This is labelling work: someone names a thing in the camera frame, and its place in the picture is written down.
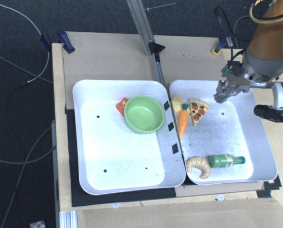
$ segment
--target dark carpet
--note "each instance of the dark carpet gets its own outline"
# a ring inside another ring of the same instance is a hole
[[[149,20],[154,35],[216,37],[229,36],[220,26],[214,8],[225,11],[233,27],[255,0],[143,0],[150,9]],[[0,0],[29,17],[49,42],[58,42],[56,32],[107,32],[136,34],[137,30],[126,0]],[[259,7],[263,13],[266,8]],[[236,33],[251,39],[256,25],[241,20]],[[47,52],[39,42],[39,34],[23,16],[0,7],[0,56],[38,75],[44,68]],[[248,43],[239,41],[239,47]],[[52,81],[51,58],[42,75]],[[24,162],[29,151],[54,120],[53,85],[37,79],[0,59],[0,159]],[[35,146],[30,160],[52,149],[48,131]],[[44,220],[47,228],[55,227],[55,204],[52,155],[25,166],[0,162],[0,227],[27,228],[34,221]],[[13,203],[7,210],[10,201]]]

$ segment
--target bowl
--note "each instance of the bowl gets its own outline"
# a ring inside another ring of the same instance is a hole
[[[164,123],[165,113],[161,105],[151,97],[138,95],[130,98],[124,107],[128,127],[136,133],[151,133]]]

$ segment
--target green bottle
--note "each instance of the green bottle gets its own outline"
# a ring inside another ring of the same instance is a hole
[[[209,158],[210,167],[230,167],[237,164],[244,164],[245,157],[235,157],[230,154],[211,155]]]

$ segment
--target tray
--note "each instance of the tray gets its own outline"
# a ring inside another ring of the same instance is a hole
[[[146,95],[165,111],[154,133],[130,130],[116,104]],[[79,182],[93,195],[176,187],[186,172],[165,87],[156,81],[81,80],[73,87]]]
[[[190,120],[181,147],[184,159],[214,154],[244,156],[243,165],[228,168],[211,168],[207,179],[201,179],[201,170],[193,168],[187,176],[195,184],[218,184],[246,181],[271,181],[277,176],[277,166],[268,142],[262,120],[255,116],[256,106],[252,90],[230,97],[219,104],[214,100],[218,81],[177,80],[169,90],[173,98],[179,95],[184,101],[198,98],[210,104],[210,109],[196,127]]]

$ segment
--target carrot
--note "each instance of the carrot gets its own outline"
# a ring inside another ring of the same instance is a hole
[[[189,122],[189,112],[188,112],[189,105],[184,103],[182,105],[183,110],[179,113],[178,118],[178,129],[179,129],[179,137],[182,138],[185,130],[187,128],[188,122]]]

